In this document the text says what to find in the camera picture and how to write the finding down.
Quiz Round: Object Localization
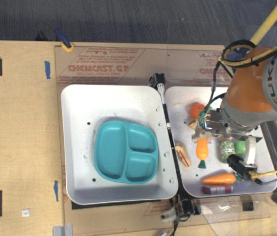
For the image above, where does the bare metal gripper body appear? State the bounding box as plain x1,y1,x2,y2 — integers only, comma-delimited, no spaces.
198,108,260,139

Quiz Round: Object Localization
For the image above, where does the beige toy bread piece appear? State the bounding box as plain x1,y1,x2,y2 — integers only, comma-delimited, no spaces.
188,118,199,130

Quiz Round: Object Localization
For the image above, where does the short orange carrot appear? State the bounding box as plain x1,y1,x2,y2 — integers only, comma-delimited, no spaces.
195,137,209,169

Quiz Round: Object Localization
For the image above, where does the green patterned can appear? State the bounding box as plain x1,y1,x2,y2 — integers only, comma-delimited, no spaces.
219,140,236,164

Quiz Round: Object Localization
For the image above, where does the orange round toy fruit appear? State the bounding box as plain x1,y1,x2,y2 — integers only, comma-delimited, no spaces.
190,102,206,119

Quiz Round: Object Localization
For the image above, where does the toy sandwich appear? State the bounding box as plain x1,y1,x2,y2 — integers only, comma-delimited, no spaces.
174,142,192,168

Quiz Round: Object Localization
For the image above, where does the green toy fruit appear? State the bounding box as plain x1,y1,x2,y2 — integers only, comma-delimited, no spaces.
234,140,247,155

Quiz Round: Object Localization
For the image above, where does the thin black and white rod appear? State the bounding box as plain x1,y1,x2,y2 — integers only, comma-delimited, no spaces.
157,82,185,198

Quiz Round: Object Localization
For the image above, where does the white plastic tray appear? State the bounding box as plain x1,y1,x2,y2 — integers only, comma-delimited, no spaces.
164,86,277,199
60,84,179,206

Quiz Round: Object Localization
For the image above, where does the long orange carrot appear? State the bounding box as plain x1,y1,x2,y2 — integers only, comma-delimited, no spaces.
201,173,243,186

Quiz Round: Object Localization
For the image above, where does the purple packet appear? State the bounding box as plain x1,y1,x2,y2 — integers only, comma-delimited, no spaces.
201,185,234,195

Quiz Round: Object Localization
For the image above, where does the blue divided plate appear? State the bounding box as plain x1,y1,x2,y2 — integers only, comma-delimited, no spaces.
93,120,160,185

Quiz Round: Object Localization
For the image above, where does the brown cardboard board red print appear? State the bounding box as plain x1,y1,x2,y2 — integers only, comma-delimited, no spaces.
54,42,272,236

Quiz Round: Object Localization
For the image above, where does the black cylinder on white bracket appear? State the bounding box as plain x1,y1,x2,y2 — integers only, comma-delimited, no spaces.
226,136,258,181

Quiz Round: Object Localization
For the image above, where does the black block with thin wires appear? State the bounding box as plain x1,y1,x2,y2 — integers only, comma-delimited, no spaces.
149,73,166,88
177,198,196,216

